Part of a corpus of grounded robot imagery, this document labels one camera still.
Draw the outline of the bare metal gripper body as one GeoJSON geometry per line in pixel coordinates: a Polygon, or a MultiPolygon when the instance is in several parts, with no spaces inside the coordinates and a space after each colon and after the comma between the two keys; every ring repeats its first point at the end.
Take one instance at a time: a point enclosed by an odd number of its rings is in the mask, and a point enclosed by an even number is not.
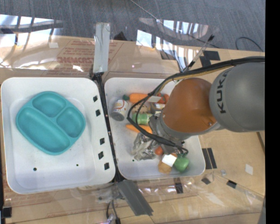
{"type": "Polygon", "coordinates": [[[164,138],[157,139],[158,143],[162,147],[164,154],[183,154],[184,153],[184,140],[176,138],[164,138]]]}

